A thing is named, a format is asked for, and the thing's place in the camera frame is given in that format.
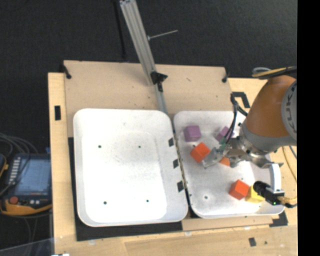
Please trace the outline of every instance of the emergency stop button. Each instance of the emergency stop button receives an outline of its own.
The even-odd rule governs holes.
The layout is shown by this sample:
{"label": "emergency stop button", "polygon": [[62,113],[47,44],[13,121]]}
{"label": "emergency stop button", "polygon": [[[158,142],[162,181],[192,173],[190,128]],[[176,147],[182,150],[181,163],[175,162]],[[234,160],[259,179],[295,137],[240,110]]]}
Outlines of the emergency stop button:
{"label": "emergency stop button", "polygon": [[16,205],[18,203],[18,201],[19,201],[19,199],[16,196],[12,196],[9,199],[9,203],[12,204],[12,205]]}

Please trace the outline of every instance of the empty white tray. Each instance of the empty white tray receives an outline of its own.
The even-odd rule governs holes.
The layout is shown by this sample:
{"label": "empty white tray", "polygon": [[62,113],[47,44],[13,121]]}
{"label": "empty white tray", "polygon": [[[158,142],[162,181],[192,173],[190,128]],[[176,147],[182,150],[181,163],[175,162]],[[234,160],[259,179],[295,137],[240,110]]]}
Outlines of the empty white tray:
{"label": "empty white tray", "polygon": [[[242,123],[244,119],[238,113],[236,124]],[[283,205],[271,205],[266,201],[252,203],[229,195],[230,187],[236,180],[242,180],[249,186],[255,181],[270,184],[269,169],[261,169],[248,161],[240,162],[235,168],[221,163],[204,168],[190,156],[193,146],[200,142],[210,149],[219,148],[215,137],[224,127],[229,127],[232,120],[232,111],[182,111],[174,116],[177,144],[192,210],[205,219],[280,214],[284,210]],[[198,125],[202,133],[202,137],[196,142],[186,142],[184,137],[184,129],[191,125]],[[239,135],[239,131],[240,128],[236,125],[234,136]],[[275,179],[281,184],[280,175]]]}
{"label": "empty white tray", "polygon": [[73,130],[77,211],[85,224],[168,223],[186,216],[188,203],[166,114],[82,109],[74,116]]}

